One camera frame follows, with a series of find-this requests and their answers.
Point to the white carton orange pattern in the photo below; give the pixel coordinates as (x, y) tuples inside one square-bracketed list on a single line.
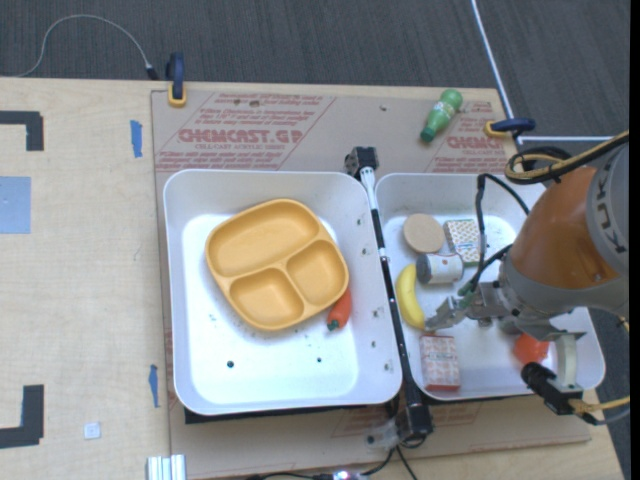
[(463, 238)]

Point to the yellow divided plate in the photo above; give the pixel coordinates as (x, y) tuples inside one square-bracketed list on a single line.
[(275, 263)]

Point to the orange and white carton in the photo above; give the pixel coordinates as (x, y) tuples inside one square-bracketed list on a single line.
[(440, 363)]

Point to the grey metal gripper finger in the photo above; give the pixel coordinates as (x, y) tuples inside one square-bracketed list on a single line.
[(442, 316)]

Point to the white can orange label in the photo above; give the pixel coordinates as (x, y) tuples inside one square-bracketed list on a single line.
[(442, 268)]

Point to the yellow banana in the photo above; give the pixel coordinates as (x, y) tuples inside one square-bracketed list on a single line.
[(409, 295)]

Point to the black cylinder on white bracket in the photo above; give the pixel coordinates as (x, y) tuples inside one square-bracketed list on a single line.
[(555, 378)]

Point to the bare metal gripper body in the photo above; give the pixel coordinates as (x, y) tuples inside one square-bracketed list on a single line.
[(484, 306)]

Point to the green bottle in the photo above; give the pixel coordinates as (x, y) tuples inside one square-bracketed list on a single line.
[(440, 114)]

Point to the white plastic tray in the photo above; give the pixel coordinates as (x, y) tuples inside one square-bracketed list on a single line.
[(280, 368), (490, 368)]

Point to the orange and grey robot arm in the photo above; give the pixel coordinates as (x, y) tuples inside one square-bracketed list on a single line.
[(565, 238)]

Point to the tan round biscuit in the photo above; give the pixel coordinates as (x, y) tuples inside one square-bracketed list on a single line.
[(423, 233)]

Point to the orange cube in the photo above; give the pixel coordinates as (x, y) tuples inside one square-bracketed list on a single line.
[(529, 350)]

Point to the thin black and white rod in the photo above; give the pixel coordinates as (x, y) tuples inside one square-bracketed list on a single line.
[(386, 268)]

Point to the brown cardboard board red print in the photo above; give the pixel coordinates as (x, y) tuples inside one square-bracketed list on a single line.
[(320, 133)]

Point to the orange carrot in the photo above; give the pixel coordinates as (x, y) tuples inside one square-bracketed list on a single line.
[(341, 312)]

